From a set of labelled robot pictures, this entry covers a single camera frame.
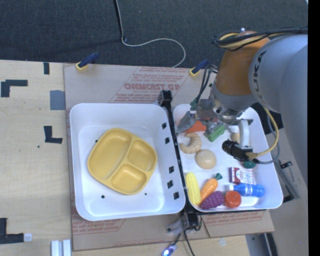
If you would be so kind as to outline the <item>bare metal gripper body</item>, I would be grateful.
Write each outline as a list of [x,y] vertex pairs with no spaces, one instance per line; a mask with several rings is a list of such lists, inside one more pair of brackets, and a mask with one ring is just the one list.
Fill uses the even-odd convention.
[[196,106],[196,118],[205,123],[220,122],[232,125],[244,110],[233,110],[225,107],[217,99],[200,99]]

